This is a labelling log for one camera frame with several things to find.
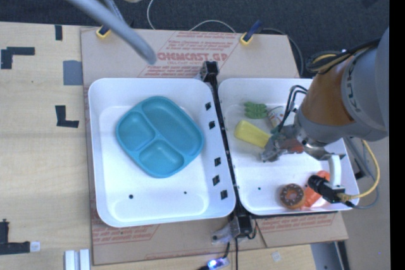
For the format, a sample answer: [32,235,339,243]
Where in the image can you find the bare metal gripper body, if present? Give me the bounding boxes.
[275,125,332,162]

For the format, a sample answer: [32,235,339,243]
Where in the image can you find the white plastic tray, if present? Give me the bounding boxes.
[218,77,361,217]
[87,77,237,228]

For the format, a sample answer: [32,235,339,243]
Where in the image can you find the yellow rounded wedge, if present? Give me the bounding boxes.
[234,120,273,149]

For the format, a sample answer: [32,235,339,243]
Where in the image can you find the small white and red can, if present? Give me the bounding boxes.
[267,106,285,129]

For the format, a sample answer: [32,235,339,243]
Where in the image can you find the green toy grapes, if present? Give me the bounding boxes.
[243,101,268,120]

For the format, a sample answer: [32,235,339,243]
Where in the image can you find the thin black and white rod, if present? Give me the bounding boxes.
[208,78,245,218]

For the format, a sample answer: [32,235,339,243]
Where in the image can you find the brown frosted doughnut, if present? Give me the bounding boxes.
[279,183,306,210]

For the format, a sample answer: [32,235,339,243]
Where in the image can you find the orange carrot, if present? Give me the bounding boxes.
[302,169,332,208]

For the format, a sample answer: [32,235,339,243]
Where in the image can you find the blue divided plate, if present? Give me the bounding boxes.
[115,95,205,179]

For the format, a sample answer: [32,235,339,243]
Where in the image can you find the brown cardboard board red print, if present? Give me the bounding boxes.
[80,27,349,266]

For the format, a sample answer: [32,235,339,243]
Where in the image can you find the black cylinder on white bracket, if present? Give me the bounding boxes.
[307,153,347,204]

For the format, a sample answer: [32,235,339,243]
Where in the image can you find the black block with thin wires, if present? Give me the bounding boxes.
[235,213,254,236]
[201,61,220,83]

